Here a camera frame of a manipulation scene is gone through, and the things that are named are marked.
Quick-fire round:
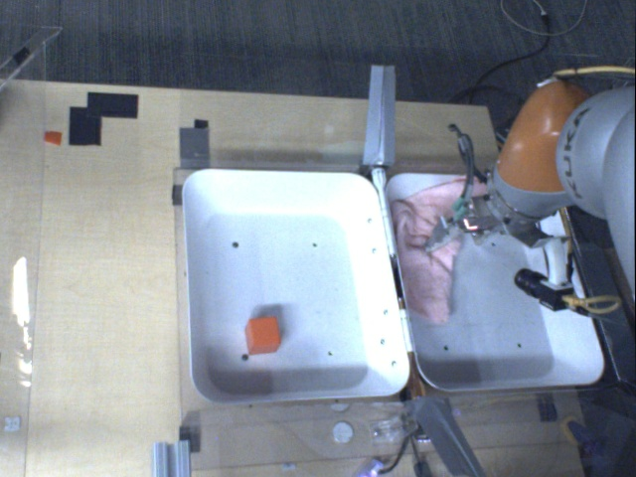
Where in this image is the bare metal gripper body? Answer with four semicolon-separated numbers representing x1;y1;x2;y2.
454;197;549;248

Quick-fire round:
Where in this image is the pink cloth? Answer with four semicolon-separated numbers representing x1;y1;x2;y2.
390;176;492;325

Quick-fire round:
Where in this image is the white plastic tray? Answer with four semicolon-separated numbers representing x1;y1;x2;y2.
181;168;411;405
385;172;606;393

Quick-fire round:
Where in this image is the orange cube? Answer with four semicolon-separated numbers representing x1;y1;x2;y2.
243;316;283;357

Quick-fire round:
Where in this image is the black cylinder on white bracket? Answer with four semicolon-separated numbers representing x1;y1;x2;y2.
514;236;580;313

